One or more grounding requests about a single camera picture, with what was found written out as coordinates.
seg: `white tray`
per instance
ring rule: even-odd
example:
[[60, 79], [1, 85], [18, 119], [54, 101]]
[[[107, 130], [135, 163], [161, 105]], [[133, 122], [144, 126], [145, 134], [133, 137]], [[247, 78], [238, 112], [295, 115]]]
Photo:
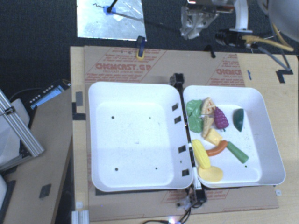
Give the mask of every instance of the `white tray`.
[[174, 87], [94, 83], [89, 89], [89, 109], [96, 188], [125, 191], [191, 185], [184, 117]]
[[[223, 171], [220, 182], [201, 183], [210, 188], [241, 187], [256, 185], [276, 185], [285, 179], [284, 166], [278, 151], [268, 113], [262, 95], [253, 88], [188, 86], [184, 90], [184, 100], [204, 100], [211, 97], [226, 115], [229, 126], [217, 132], [224, 140], [231, 141], [249, 156], [242, 164], [226, 148], [220, 154], [210, 157], [212, 166]], [[233, 124], [233, 112], [244, 109], [242, 132]], [[215, 147], [205, 141], [201, 134], [190, 131], [191, 139], [199, 139], [205, 149]]]

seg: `cardboard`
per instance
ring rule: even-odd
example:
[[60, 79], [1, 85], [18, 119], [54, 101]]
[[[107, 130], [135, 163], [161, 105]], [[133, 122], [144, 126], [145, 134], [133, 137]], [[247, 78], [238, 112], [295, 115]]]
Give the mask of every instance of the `cardboard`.
[[[96, 190], [90, 175], [90, 127], [88, 89], [97, 81], [167, 84], [173, 73], [184, 73], [185, 84], [243, 87], [237, 54], [146, 49], [145, 59], [135, 58], [136, 49], [84, 47], [85, 113], [90, 221], [182, 215], [177, 203], [185, 190], [103, 193]], [[192, 213], [212, 213], [278, 208], [272, 186], [211, 189], [207, 202]]]

